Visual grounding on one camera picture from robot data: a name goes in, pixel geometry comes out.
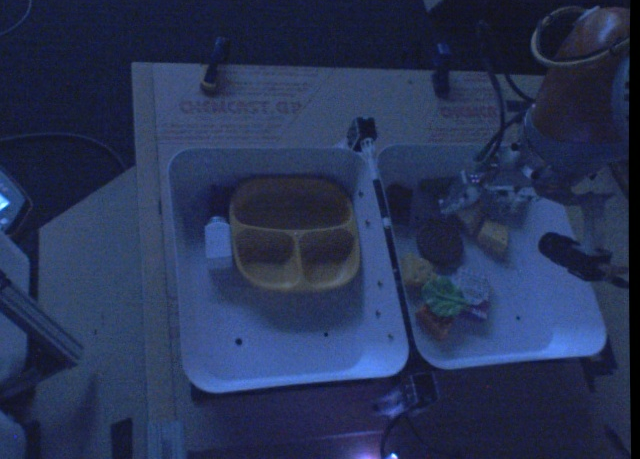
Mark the thin black and white rod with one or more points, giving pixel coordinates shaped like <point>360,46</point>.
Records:
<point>387,227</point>

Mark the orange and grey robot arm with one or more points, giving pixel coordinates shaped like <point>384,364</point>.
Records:
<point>580,92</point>

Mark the dark grey block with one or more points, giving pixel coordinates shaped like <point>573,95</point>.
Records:
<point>430,199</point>

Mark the yellow cheese wedge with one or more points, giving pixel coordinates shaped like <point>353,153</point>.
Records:
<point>494,239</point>

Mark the purple small packet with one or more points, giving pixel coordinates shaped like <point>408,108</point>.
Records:
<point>477,311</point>

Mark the orange red toy food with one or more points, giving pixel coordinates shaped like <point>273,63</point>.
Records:
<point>434,323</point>

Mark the dark brown cube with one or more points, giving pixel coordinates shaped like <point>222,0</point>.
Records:
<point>399,202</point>

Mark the dark round biscuit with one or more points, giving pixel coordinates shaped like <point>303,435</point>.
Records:
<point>440,243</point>

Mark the small white bottle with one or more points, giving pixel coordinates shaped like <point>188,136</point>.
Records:
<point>218,244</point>

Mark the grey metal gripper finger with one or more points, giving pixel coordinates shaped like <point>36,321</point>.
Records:
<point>507,212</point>
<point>454,201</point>

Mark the black cylinder on white bracket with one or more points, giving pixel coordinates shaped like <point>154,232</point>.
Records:
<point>570,252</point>

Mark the brown cardboard board red print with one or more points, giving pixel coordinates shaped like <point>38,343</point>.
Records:
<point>300,102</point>

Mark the white plastic tray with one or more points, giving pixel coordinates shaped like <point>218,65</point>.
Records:
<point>540,317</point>
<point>280,337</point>

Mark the yellow toy food lump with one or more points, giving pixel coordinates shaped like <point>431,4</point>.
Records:
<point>416,269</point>

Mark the clear crinkled packet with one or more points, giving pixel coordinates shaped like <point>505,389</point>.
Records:
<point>472,284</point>

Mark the green lettuce leaf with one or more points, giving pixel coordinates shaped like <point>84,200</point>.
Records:
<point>442,297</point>

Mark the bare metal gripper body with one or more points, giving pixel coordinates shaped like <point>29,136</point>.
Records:
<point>510,186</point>

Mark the yellow divided plate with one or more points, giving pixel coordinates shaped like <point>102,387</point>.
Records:
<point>295,237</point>

